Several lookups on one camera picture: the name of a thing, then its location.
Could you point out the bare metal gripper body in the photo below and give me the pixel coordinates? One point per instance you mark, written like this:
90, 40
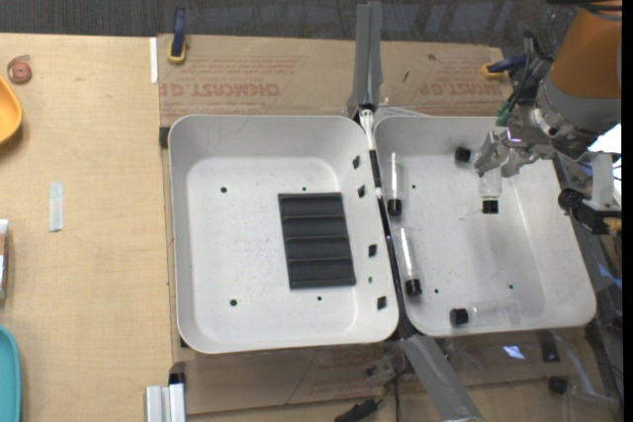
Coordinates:
534, 133

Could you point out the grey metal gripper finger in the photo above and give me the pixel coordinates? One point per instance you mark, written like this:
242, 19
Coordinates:
488, 155
512, 163

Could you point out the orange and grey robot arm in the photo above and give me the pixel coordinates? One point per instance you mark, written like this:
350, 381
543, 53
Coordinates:
588, 54

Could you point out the clear plastic bottle black cap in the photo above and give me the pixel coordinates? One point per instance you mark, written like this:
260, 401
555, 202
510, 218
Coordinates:
408, 262
463, 154
394, 193
490, 195
559, 385
487, 312

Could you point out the white plastic tray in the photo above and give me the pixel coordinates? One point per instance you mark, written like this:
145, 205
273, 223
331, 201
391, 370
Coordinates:
237, 237
475, 257

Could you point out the thin black and white rod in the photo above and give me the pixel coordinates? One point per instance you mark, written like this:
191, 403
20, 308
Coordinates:
377, 175

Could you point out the black ribbed rack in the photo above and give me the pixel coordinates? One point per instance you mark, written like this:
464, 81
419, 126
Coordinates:
316, 239

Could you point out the brown cardboard board red print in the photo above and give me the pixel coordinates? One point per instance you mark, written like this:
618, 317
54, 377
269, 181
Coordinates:
306, 79

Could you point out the orange plate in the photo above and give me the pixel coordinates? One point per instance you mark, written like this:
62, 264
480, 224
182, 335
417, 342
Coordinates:
7, 113

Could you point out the small white and brown box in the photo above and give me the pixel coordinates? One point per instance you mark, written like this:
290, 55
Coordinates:
3, 262

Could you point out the teal plate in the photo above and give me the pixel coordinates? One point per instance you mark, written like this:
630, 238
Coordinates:
9, 375

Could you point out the black cylinder on white bracket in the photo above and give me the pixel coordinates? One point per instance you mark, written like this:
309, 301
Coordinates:
586, 210

